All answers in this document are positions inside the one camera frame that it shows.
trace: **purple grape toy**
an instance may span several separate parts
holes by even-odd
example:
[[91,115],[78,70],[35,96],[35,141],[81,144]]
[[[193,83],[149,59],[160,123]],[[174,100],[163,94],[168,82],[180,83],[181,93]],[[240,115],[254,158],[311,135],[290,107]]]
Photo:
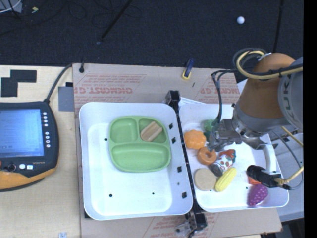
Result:
[[254,206],[262,202],[268,195],[268,189],[262,184],[255,184],[252,186],[248,196],[248,205]]

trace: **black carpet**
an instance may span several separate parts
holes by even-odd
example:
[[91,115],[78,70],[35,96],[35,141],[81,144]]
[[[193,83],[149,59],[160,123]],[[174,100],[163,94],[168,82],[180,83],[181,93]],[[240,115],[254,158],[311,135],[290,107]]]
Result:
[[230,69],[244,48],[303,56],[304,0],[132,0],[101,42],[127,2],[22,0],[20,12],[0,12],[0,64],[179,67],[194,58],[194,67]]

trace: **green divided plate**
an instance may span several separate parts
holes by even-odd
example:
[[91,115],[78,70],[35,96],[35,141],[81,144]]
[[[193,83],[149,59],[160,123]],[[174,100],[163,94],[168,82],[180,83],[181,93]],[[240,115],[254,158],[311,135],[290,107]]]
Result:
[[[144,141],[141,131],[155,121],[163,128],[152,141]],[[113,164],[126,172],[152,172],[165,168],[171,159],[171,149],[165,126],[157,119],[124,116],[109,126],[109,151]]]

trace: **black tape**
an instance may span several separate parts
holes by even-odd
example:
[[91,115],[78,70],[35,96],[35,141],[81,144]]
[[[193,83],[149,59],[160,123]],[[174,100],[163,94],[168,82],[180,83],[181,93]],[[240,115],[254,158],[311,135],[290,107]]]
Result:
[[73,82],[66,82],[65,86],[66,87],[73,87]]
[[36,83],[36,70],[10,71],[10,77],[1,78],[1,97],[18,97],[18,83]]

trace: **white ball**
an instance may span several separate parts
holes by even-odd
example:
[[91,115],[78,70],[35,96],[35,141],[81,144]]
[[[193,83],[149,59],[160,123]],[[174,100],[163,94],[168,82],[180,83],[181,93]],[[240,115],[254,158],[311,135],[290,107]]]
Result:
[[244,23],[244,17],[242,17],[242,16],[240,16],[240,17],[238,17],[237,18],[237,22],[238,22],[238,24],[243,24]]

